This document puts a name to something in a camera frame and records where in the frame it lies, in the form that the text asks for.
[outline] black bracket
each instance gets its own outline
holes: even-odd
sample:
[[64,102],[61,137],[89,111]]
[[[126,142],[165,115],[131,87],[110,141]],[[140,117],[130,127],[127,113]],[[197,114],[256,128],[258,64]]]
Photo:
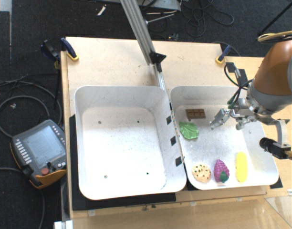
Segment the black bracket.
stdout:
[[281,17],[291,6],[292,6],[292,1],[287,5],[286,8],[283,9],[282,12],[280,12],[272,21],[270,21],[270,23],[268,25],[266,25],[264,29],[262,29],[259,32],[259,36],[261,36],[270,26],[272,26],[272,24],[274,22],[276,22],[278,20],[278,18]]
[[166,55],[157,52],[151,52],[149,54],[151,62],[156,65],[156,69],[162,72],[161,62],[166,58]]
[[292,159],[292,157],[288,157],[288,155],[285,153],[285,151],[291,151],[291,147],[280,147],[273,139],[263,137],[260,140],[260,146],[262,149],[271,153],[278,159]]
[[[235,73],[235,64],[233,62],[226,62],[226,66],[229,73]],[[238,70],[240,72],[240,76],[237,74],[235,75],[236,75],[237,83],[238,85],[240,85],[247,82],[248,78],[244,69],[238,69]]]
[[59,53],[52,47],[48,40],[45,40],[40,46],[41,53],[49,60],[60,63]]
[[177,42],[179,40],[179,34],[172,34],[172,35],[169,35],[168,38],[167,38],[168,41],[175,41]]

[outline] black floor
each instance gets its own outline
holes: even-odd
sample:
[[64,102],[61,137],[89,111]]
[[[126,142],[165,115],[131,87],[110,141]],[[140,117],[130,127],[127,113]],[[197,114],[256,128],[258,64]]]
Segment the black floor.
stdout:
[[[222,48],[225,48],[225,43],[234,48],[231,55],[264,57],[272,45],[257,42],[258,33],[291,1],[189,0],[183,3],[182,12],[151,23],[149,33],[153,40],[160,41],[175,34],[180,42],[223,42]],[[40,45],[44,40],[48,39],[59,51],[59,39],[64,36],[134,39],[120,4],[106,3],[104,13],[97,16],[104,4],[89,0],[12,0],[12,17],[8,12],[0,12],[0,82],[26,77],[25,81],[41,84],[54,93],[57,72],[53,63],[41,54]],[[164,10],[148,8],[142,13],[151,20],[161,15],[147,13],[156,11]],[[292,7],[266,32],[290,30]],[[51,96],[34,86],[21,85],[12,83],[0,87],[0,103],[11,96],[32,95],[47,104],[52,119],[59,119],[58,110],[53,110]],[[45,112],[37,103],[18,99],[5,105],[0,123],[14,135],[45,118]],[[0,132],[0,167],[17,168],[9,143],[10,139]],[[62,219],[60,183],[42,192],[45,198],[42,228],[52,229],[53,223]],[[23,175],[0,171],[0,228],[38,228],[41,216],[40,192]]]

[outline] white plastic tray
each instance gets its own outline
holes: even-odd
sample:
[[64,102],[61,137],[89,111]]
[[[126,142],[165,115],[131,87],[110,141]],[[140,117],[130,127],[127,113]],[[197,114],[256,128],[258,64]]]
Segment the white plastic tray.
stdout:
[[[265,137],[260,122],[246,124],[238,131],[236,121],[230,117],[224,125],[214,130],[210,128],[210,121],[214,120],[220,108],[227,109],[226,102],[236,90],[232,86],[179,86],[171,91],[170,99],[177,125],[179,122],[188,122],[186,109],[205,110],[205,119],[191,120],[199,130],[197,139],[185,139],[178,131],[188,179],[198,189],[271,185],[278,180],[279,173],[273,156],[259,146],[259,141]],[[246,153],[248,161],[248,178],[243,183],[236,178],[236,154],[239,151]],[[222,160],[230,171],[225,183],[215,181],[214,165],[217,159]],[[208,183],[194,179],[191,168],[197,162],[209,166],[212,176]]]
[[85,197],[168,193],[185,186],[166,92],[156,86],[83,86],[74,101]]

